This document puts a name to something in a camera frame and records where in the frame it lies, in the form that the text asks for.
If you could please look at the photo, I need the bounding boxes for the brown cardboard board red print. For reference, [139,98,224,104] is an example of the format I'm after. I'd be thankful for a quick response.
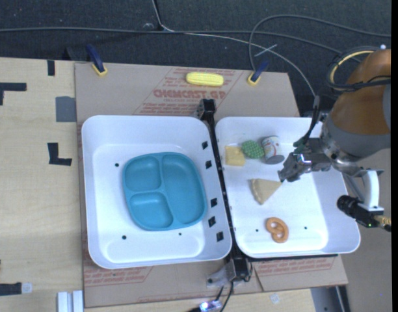
[73,61,350,309]

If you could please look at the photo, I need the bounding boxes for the yellow corn cob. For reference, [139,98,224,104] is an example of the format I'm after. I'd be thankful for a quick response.
[185,71,225,88]

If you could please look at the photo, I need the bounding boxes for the thin black rod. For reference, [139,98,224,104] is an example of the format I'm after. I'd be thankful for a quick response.
[205,109,243,260]

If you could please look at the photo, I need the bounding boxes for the blue divided plate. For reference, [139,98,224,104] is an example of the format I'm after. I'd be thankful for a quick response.
[122,151,208,232]

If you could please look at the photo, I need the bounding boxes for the white plastic tray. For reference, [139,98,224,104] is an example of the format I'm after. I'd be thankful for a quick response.
[81,114,233,270]
[215,116,362,259]

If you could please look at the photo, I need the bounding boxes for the tan pie slice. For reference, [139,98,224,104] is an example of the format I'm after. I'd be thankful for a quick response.
[248,177,284,205]

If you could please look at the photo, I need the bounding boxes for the orange pretzel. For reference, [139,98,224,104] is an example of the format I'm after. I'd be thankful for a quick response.
[265,216,289,244]

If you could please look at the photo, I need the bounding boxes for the black block with thin wires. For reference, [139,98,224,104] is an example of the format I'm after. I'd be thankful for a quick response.
[230,257,252,281]
[194,98,217,122]

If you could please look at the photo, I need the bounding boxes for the black cylinder on white bracket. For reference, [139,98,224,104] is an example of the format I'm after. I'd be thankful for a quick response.
[336,169,386,229]

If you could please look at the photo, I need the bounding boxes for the yellow cheese wedge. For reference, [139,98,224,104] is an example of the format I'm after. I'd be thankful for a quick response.
[224,145,246,167]

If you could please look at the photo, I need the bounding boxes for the small white can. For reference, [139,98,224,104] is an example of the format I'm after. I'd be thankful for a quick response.
[260,135,285,166]

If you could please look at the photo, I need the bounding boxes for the green round biscuit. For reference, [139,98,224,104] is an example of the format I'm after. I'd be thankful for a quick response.
[241,139,266,160]

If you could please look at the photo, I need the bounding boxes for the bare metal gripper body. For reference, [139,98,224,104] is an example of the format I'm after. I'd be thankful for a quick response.
[284,137,358,176]

